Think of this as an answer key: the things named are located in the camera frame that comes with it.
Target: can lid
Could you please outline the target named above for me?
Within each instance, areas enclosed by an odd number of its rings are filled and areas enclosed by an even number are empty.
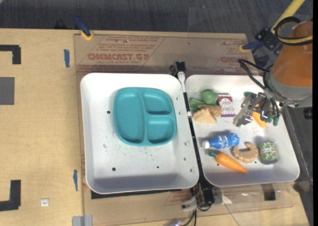
[[[209,149],[210,148],[210,143],[208,141],[204,141],[204,142],[202,142],[202,147],[204,149]]]

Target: blue plastic water bottle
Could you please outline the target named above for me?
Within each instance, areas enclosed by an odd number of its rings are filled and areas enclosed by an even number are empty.
[[[232,146],[237,146],[239,144],[239,137],[236,133],[230,133],[226,135],[216,136],[214,139],[210,141],[202,142],[202,147],[204,149],[216,148],[223,149]]]

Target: teal divided plate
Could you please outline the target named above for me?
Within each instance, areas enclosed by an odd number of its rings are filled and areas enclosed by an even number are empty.
[[[113,117],[119,139],[134,146],[158,146],[171,141],[176,132],[170,97],[154,88],[129,87],[114,99]]]

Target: green can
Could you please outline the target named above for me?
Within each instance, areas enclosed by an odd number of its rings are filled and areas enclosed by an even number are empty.
[[[259,145],[261,161],[264,164],[273,164],[278,161],[276,148],[273,142],[264,142]]]

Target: carrot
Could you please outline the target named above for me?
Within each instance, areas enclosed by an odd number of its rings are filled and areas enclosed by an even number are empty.
[[[257,112],[254,111],[253,114],[252,114],[252,117],[255,119],[255,121],[256,121],[261,127],[263,127],[263,128],[266,127],[266,123],[261,120],[259,113],[257,113]]]
[[[240,165],[237,161],[235,161],[223,152],[216,154],[213,150],[211,150],[209,156],[215,157],[219,164],[222,164],[227,168],[231,168],[242,173],[247,173],[247,170],[242,165]]]

